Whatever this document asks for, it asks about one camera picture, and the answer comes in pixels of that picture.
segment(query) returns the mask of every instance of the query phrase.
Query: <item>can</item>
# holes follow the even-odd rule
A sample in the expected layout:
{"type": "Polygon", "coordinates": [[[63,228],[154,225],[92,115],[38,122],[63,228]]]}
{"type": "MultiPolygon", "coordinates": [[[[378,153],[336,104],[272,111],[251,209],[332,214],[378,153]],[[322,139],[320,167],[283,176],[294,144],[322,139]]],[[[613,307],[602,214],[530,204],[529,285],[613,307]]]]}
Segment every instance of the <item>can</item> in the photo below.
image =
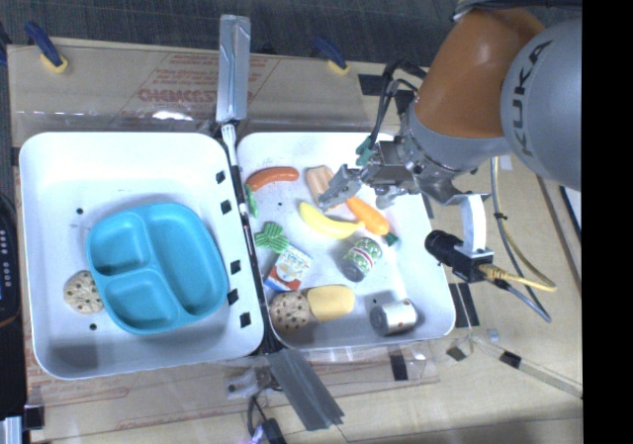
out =
{"type": "Polygon", "coordinates": [[[417,322],[417,311],[413,302],[405,298],[374,307],[369,312],[369,320],[379,335],[393,335],[413,328],[417,322]]]}
{"type": "Polygon", "coordinates": [[[338,262],[338,269],[352,282],[362,281],[383,256],[378,242],[364,236],[338,262]]]}

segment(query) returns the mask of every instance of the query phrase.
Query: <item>divided blue plate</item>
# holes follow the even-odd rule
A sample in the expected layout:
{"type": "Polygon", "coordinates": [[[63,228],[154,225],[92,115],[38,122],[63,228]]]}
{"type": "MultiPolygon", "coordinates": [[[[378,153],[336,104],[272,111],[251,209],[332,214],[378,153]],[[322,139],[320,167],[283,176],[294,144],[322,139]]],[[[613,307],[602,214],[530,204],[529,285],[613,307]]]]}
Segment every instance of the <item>divided blue plate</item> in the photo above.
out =
{"type": "Polygon", "coordinates": [[[92,276],[112,319],[137,334],[169,331],[216,311],[225,265],[198,215],[175,203],[97,222],[86,242],[92,276]]]}

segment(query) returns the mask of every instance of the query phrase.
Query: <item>carrot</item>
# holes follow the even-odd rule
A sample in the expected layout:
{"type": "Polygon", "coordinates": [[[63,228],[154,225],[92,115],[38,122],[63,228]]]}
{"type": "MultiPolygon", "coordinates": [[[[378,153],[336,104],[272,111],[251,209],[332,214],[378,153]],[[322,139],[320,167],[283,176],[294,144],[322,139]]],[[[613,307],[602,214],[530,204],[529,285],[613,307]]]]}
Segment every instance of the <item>carrot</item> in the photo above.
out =
{"type": "Polygon", "coordinates": [[[368,231],[380,235],[389,233],[389,222],[368,203],[363,202],[357,196],[352,196],[345,201],[345,205],[349,207],[356,219],[365,223],[368,231]]]}
{"type": "Polygon", "coordinates": [[[271,182],[293,181],[298,178],[299,171],[292,166],[271,166],[251,174],[245,183],[252,191],[257,191],[271,182]]]}

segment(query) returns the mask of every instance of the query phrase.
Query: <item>yellow banana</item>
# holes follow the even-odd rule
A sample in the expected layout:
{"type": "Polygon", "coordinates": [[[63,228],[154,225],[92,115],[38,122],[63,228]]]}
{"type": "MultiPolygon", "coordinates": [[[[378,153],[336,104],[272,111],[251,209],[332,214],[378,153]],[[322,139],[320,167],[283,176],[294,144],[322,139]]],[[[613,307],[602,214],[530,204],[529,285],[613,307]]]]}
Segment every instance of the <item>yellow banana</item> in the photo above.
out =
{"type": "Polygon", "coordinates": [[[331,236],[332,238],[347,238],[356,231],[356,229],[365,227],[365,223],[362,221],[337,221],[329,218],[308,202],[301,202],[299,204],[299,214],[306,224],[312,229],[327,236],[331,236]]]}

